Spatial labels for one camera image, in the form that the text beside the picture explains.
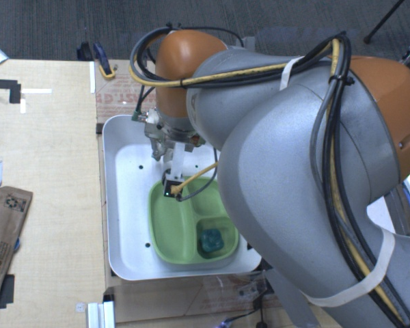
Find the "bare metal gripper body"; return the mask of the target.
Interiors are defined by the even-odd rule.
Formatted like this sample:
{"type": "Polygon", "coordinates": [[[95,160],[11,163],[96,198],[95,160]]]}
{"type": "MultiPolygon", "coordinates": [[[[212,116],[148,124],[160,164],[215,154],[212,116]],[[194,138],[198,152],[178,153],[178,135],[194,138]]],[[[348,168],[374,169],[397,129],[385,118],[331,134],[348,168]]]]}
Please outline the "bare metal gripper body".
{"type": "Polygon", "coordinates": [[[144,133],[150,139],[155,152],[174,150],[177,145],[187,152],[192,152],[194,148],[206,143],[188,117],[168,116],[158,109],[148,111],[144,133]]]}

